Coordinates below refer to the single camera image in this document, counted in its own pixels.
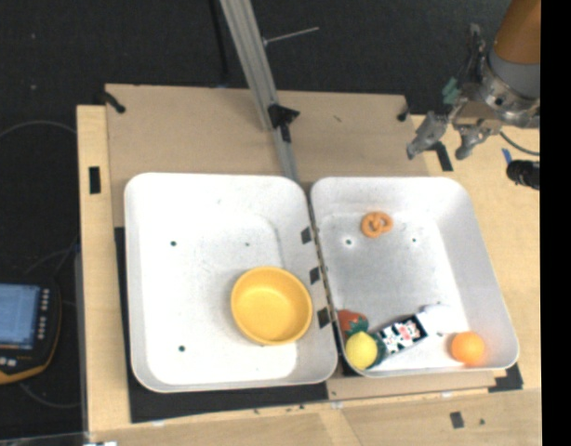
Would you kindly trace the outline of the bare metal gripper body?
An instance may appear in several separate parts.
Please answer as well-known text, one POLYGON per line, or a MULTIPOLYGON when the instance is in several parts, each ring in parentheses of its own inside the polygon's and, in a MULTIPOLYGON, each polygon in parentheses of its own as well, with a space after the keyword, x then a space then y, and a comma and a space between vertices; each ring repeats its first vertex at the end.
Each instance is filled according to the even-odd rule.
POLYGON ((539 128, 539 99, 526 98, 496 78, 466 83, 451 104, 448 120, 456 127, 473 125, 493 131, 504 125, 539 128))

